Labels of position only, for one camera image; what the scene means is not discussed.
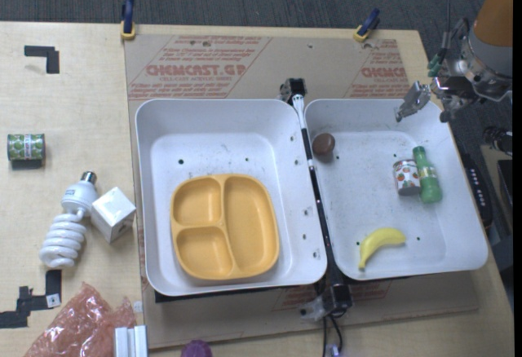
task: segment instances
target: wooden table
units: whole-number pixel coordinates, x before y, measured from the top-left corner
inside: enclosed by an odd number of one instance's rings
[[[137,33],[352,37],[353,30],[225,28],[138,25]],[[20,286],[45,293],[46,268],[38,250],[54,216],[62,212],[64,190],[86,170],[98,176],[98,192],[119,187],[134,200],[131,134],[127,109],[125,51],[114,24],[0,23],[0,135],[45,133],[45,166],[13,170],[0,156],[0,311],[13,311]],[[426,77],[427,57],[415,31],[374,32],[393,38],[411,81]],[[60,74],[46,74],[45,59],[24,55],[24,46],[54,46]],[[401,322],[343,328],[344,352],[352,356],[515,354],[514,317],[492,254],[471,272],[479,301],[476,311]],[[82,282],[96,287],[112,305],[124,296],[141,300],[135,231],[109,245],[87,225],[76,267],[63,271],[62,303]],[[21,356],[51,323],[58,308],[33,311],[27,328],[0,329],[0,355]],[[141,314],[137,314],[143,323]],[[322,330],[282,333],[212,344],[215,357],[321,355]],[[333,330],[329,339],[336,341]],[[178,355],[179,348],[150,355]]]

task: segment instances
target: banana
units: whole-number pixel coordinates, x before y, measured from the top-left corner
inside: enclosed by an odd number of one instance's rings
[[[406,236],[396,228],[383,227],[369,234],[361,242],[361,260],[359,268],[362,270],[366,267],[366,261],[372,256],[377,249],[384,245],[399,245],[406,242]]]

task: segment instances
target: translucent red plastic bag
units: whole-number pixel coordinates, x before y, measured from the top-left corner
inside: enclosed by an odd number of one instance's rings
[[[135,325],[128,298],[113,310],[96,289],[83,283],[24,357],[112,357],[114,329]]]

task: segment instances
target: strawberry patterned can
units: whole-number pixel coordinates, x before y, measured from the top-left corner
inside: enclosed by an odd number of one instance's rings
[[[418,195],[421,182],[418,177],[417,163],[413,159],[399,160],[393,165],[396,188],[399,195]]]

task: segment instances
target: purple object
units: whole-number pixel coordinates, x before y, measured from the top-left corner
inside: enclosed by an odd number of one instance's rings
[[[202,340],[192,340],[181,350],[181,357],[212,357],[212,350]]]

